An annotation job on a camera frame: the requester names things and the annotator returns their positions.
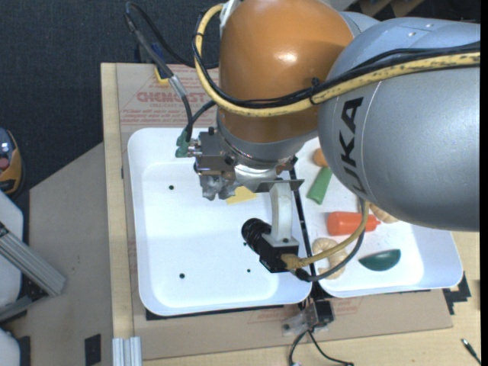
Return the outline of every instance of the black pen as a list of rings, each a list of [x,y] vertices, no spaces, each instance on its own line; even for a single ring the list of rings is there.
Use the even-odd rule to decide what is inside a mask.
[[[471,355],[473,355],[473,358],[478,361],[479,364],[481,364],[481,359],[478,358],[478,355],[476,352],[474,352],[473,347],[471,347],[471,344],[466,340],[466,339],[461,339],[461,341],[464,344],[464,347],[470,352]]]

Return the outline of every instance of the red object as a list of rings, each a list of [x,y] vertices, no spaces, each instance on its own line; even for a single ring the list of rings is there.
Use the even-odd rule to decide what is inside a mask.
[[[0,157],[0,169],[6,170],[10,166],[10,162],[5,157]]]
[[[348,211],[333,211],[327,217],[327,231],[330,236],[344,236],[353,234],[361,223],[361,213]],[[366,232],[376,229],[381,222],[374,216],[369,215],[366,222]]]

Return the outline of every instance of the yellow cable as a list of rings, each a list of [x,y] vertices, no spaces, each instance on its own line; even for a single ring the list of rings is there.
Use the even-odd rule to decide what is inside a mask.
[[[312,263],[328,258],[331,255],[334,255],[336,252],[340,251],[341,249],[344,249],[346,246],[348,246],[353,241],[355,241],[364,231],[364,229],[366,228],[366,222],[368,221],[368,214],[369,214],[369,202],[365,202],[362,210],[361,223],[359,224],[358,228],[354,231],[353,234],[350,235],[350,237],[348,237],[343,242],[339,243],[337,246],[332,247],[331,249],[322,251],[321,253],[318,253],[317,255],[314,256],[310,256],[309,258],[299,258],[294,254],[283,254],[281,256],[281,260],[286,263],[287,265],[286,269],[296,270],[297,268],[307,267]]]
[[[202,17],[200,25],[197,29],[197,36],[195,38],[195,44],[197,51],[201,54],[201,45],[203,42],[203,35],[210,19],[218,12],[222,11],[222,5],[215,5]],[[197,70],[197,76],[200,79],[204,90],[214,100],[219,107],[228,110],[234,114],[243,115],[246,117],[276,117],[279,115],[292,114],[298,111],[306,110],[318,103],[323,103],[331,98],[345,94],[353,89],[360,88],[362,86],[372,84],[374,82],[380,82],[385,79],[391,79],[400,75],[406,75],[414,72],[425,72],[436,69],[445,69],[453,66],[472,66],[477,65],[481,61],[480,52],[452,54],[447,56],[430,57],[426,59],[420,59],[417,61],[410,61],[407,63],[400,63],[394,66],[388,66],[373,72],[366,73],[354,79],[350,79],[346,82],[342,82],[334,87],[326,89],[318,94],[312,96],[312,98],[306,98],[296,103],[286,106],[279,106],[273,108],[244,108],[237,104],[234,104],[226,99],[222,98],[217,92],[214,91],[210,83],[207,81],[201,67],[198,65],[195,59],[195,65]]]

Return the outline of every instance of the table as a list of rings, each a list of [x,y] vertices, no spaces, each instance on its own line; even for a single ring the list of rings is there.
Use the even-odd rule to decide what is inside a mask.
[[[119,123],[117,64],[101,65],[104,116],[104,151],[108,200],[108,237],[111,268],[112,323],[114,337],[134,336],[133,302],[127,245],[127,214],[124,201],[123,149]],[[461,343],[466,338],[480,355],[480,235],[455,233],[461,261],[472,297],[456,303],[453,328],[382,335],[323,343],[333,357],[363,365],[378,364],[476,364]],[[219,354],[194,355],[145,361],[156,365],[286,365],[287,346],[250,349]],[[295,358],[304,364],[328,364],[311,344],[300,345]]]

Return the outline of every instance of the black carpet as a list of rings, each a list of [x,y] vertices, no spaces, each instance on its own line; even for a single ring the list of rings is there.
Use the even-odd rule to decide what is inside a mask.
[[[103,140],[100,64],[134,59],[127,1],[190,58],[199,12],[226,0],[0,0],[0,127],[18,141],[26,188]],[[413,14],[480,22],[480,0],[427,0]],[[205,55],[217,60],[212,43]]]

